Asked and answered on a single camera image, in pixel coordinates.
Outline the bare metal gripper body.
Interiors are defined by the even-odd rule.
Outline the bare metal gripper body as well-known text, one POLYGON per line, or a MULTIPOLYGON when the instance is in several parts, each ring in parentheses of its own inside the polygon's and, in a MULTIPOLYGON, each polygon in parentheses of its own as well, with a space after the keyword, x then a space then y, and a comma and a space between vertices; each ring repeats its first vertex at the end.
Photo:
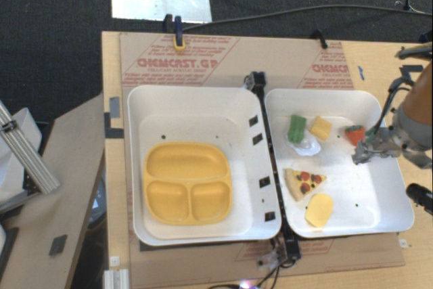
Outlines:
POLYGON ((402 156, 419 169, 432 169, 432 159, 426 154, 431 149, 431 127, 415 131, 399 127, 372 127, 369 130, 369 150, 381 158, 402 156))

